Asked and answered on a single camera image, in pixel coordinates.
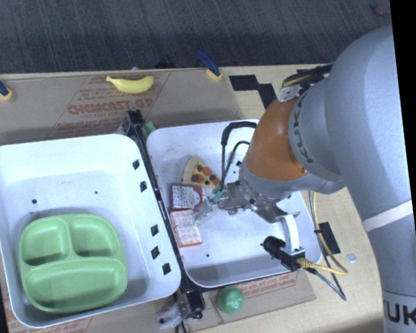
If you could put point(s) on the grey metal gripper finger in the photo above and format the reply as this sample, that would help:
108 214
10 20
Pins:
208 210

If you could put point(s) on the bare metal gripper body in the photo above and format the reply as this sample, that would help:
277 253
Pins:
238 197

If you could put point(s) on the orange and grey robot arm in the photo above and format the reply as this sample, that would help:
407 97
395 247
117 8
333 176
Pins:
361 137

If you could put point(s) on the red and white carton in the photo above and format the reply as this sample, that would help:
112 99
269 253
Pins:
184 196

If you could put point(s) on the orange and white carton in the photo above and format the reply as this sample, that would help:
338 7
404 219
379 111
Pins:
186 231

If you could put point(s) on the pizza slice toy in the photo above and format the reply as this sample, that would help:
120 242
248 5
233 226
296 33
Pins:
199 173

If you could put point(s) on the white plastic tray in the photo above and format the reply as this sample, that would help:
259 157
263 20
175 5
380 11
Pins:
81 165
236 248

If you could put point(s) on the green round toy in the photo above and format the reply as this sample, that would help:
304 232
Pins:
230 299

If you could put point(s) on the yellow banana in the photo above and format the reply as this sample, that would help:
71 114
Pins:
132 85

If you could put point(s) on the green divided plate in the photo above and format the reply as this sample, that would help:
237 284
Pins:
72 267

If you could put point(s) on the brown cardboard board red print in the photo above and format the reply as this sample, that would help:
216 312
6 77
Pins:
55 104

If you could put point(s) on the black cylinder on white bracket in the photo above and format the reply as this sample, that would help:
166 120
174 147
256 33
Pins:
282 251

